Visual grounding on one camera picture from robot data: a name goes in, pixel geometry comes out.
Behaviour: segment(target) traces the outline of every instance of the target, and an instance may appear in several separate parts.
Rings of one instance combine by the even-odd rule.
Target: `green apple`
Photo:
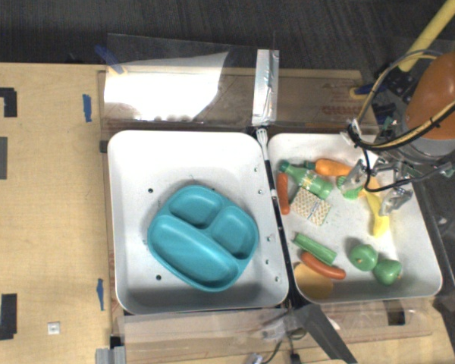
[[[384,286],[391,286],[401,275],[403,266],[397,260],[381,260],[374,268],[374,276]]]
[[[351,249],[350,262],[361,271],[371,271],[378,264],[377,251],[368,244],[360,244]]]

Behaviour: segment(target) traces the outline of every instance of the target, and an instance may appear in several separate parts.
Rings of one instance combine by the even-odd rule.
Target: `wooden table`
[[[0,87],[18,94],[18,116],[4,118],[8,176],[0,180],[0,300],[17,294],[17,333],[0,340],[0,363],[93,363],[109,345],[111,313],[105,188],[99,151],[99,65],[0,64]],[[86,122],[83,95],[92,100]],[[104,286],[104,309],[96,292]],[[349,344],[360,363],[455,362],[440,314],[424,337]],[[48,323],[60,322],[49,334]],[[301,350],[304,362],[328,359]],[[206,359],[242,363],[245,356]],[[279,353],[273,363],[289,362]]]

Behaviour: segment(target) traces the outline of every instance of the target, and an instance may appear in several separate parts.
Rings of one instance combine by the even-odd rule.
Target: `cucumber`
[[[297,234],[293,242],[304,251],[310,252],[314,255],[314,257],[326,265],[332,265],[337,257],[337,253],[335,251],[317,243],[315,240],[310,239],[304,234]]]

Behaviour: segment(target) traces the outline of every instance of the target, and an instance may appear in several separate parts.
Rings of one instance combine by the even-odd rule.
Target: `white tray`
[[[281,160],[301,165],[303,161],[331,158],[350,166],[363,158],[361,149],[349,146],[336,134],[281,133],[270,139],[268,156],[276,179]],[[335,183],[334,177],[326,177]],[[392,181],[392,172],[378,175],[381,185]],[[290,180],[290,188],[296,188]],[[295,234],[308,235],[337,252],[334,264],[345,269],[347,277],[334,281],[334,290],[326,300],[314,303],[349,303],[367,300],[391,300],[431,297],[441,288],[442,277],[416,196],[390,216],[390,230],[383,237],[371,235],[372,213],[365,198],[345,199],[337,187],[326,199],[331,204],[324,224],[316,226],[294,212],[282,215],[292,266],[300,262],[300,248],[293,244]],[[390,287],[379,284],[371,272],[355,268],[347,255],[358,243],[368,243],[380,255],[397,259],[403,265],[402,278]]]
[[[116,293],[133,314],[271,307],[288,292],[260,145],[244,133],[124,131],[108,144]],[[206,293],[157,262],[146,232],[181,187],[214,188],[254,218],[259,245],[234,286]]]

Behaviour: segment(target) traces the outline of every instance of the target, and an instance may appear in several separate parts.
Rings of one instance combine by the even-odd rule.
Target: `green bottle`
[[[307,189],[321,199],[326,199],[334,187],[330,182],[320,178],[314,171],[292,166],[287,161],[281,162],[280,171],[290,175],[298,186]]]

